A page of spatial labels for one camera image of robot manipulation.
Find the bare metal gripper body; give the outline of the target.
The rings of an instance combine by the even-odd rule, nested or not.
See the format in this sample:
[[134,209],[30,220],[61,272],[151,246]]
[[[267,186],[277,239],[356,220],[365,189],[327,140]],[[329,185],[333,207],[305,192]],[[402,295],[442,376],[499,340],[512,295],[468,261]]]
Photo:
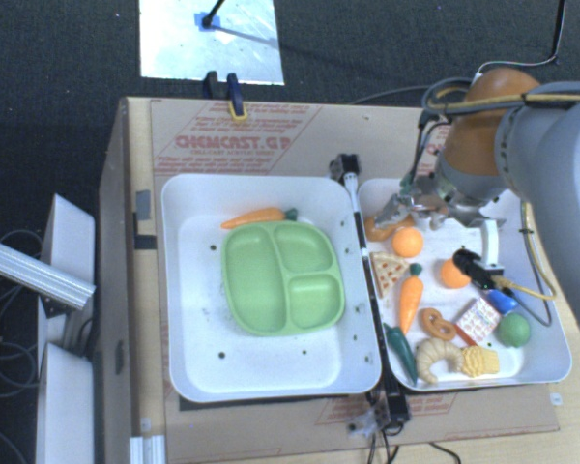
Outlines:
[[413,200],[412,211],[427,214],[447,209],[449,218],[467,228],[480,227],[487,219],[481,209],[496,200],[507,186],[500,177],[470,174],[429,174],[404,177],[404,195]]

